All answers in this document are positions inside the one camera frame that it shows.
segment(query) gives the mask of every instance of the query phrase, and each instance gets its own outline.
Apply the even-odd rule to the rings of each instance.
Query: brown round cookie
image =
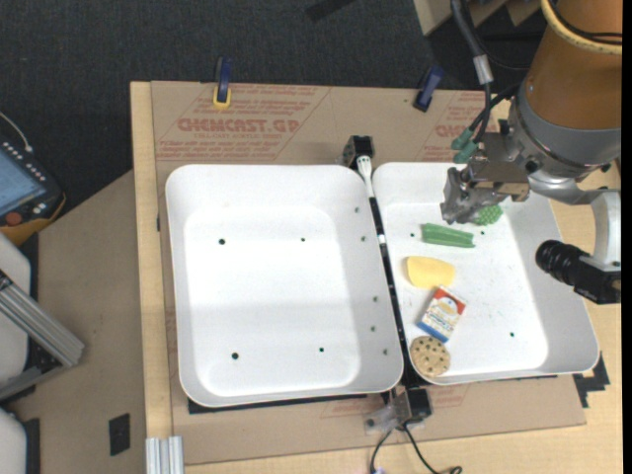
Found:
[[[410,347],[411,361],[419,374],[437,377],[450,368],[450,353],[445,344],[431,336],[418,337]]]

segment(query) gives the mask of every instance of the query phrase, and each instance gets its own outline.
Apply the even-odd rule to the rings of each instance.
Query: robotic hand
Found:
[[[623,0],[560,0],[559,8],[542,0],[542,6],[550,26],[500,133],[479,128],[473,141],[469,131],[452,144],[460,150],[455,161],[466,166],[448,171],[442,217],[450,224],[476,221],[484,207],[507,197],[525,201],[530,192],[590,204],[593,254],[547,241],[536,262],[596,303],[620,302],[620,191],[585,191],[578,182],[621,154],[622,33],[585,30],[622,30]]]

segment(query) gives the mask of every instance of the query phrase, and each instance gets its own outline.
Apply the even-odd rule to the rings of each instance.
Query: empty white tray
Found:
[[[504,215],[487,227],[452,225],[475,234],[473,249],[422,242],[423,224],[445,224],[439,205],[451,166],[392,163],[373,175],[409,346],[427,335],[416,323],[433,291],[409,282],[407,257],[453,264],[456,277],[449,289],[467,303],[446,344],[450,369],[432,382],[454,384],[592,368],[598,345],[583,300],[535,264],[539,245],[561,238],[547,198],[531,195],[524,203],[508,199],[501,204]]]
[[[355,172],[187,165],[166,199],[191,399],[223,407],[397,384],[401,348]]]

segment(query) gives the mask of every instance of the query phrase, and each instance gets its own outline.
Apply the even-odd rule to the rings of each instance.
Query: wooden table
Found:
[[[160,239],[156,231],[158,198],[152,119],[151,85],[134,82],[130,87],[137,237],[140,276],[140,308],[144,363],[146,434],[173,434],[165,330],[163,274]],[[388,108],[384,108],[388,118]],[[620,185],[612,168],[596,173],[587,185]],[[554,205],[565,242],[592,250],[594,229],[589,207]],[[501,434],[425,442],[421,449],[435,469],[461,465],[464,472],[622,472],[621,307],[588,308],[610,377],[606,391],[591,393],[586,409],[588,424],[571,429]],[[189,474],[316,474],[322,472],[363,474],[370,450],[359,448],[287,457],[191,466]],[[385,446],[379,465],[388,474],[423,472],[409,445]]]

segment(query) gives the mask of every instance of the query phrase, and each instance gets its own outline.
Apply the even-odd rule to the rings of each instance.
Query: gray floor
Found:
[[[324,1],[0,0],[0,110],[65,188],[67,210],[131,167],[132,80],[209,80],[227,55],[241,82],[415,87],[440,64],[442,88],[477,89],[451,21],[424,38],[413,0],[356,0],[310,18]],[[501,11],[480,31],[542,29],[541,16],[516,30]],[[528,60],[535,42],[490,48]],[[522,75],[495,74],[497,90]]]

